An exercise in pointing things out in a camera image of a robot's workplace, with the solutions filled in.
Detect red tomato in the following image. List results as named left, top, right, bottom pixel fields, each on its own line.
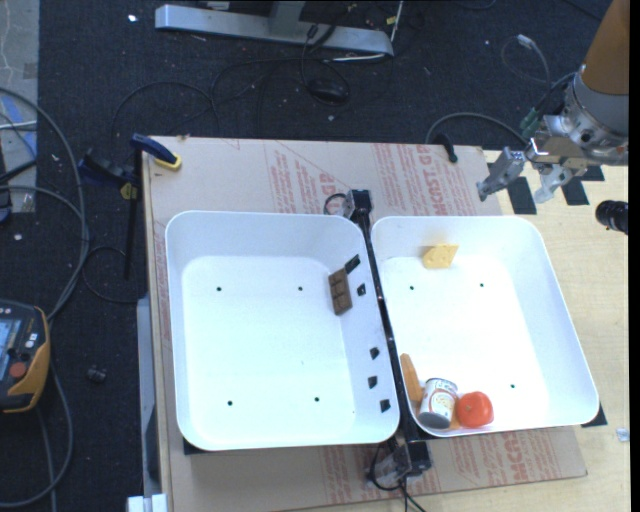
left=455, top=390, right=495, bottom=430

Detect black block with thin wires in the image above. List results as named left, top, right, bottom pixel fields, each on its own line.
left=343, top=188, right=374, bottom=219
left=368, top=439, right=433, bottom=490

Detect orange carrot stick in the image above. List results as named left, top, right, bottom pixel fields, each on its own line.
left=399, top=352, right=426, bottom=404

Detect white printed can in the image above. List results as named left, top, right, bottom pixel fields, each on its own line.
left=417, top=377, right=459, bottom=431

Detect white plastic tray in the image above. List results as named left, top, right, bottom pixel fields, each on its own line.
left=370, top=214, right=601, bottom=439
left=164, top=209, right=402, bottom=453

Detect brown cardboard board, red print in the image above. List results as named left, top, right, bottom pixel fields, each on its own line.
left=148, top=136, right=589, bottom=512

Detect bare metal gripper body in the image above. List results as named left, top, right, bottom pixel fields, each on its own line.
left=524, top=107, right=630, bottom=178

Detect yellow cheese wedge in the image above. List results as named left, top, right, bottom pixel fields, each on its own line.
left=420, top=242, right=460, bottom=271

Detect brown chocolate bar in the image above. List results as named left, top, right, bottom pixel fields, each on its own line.
left=327, top=267, right=355, bottom=317

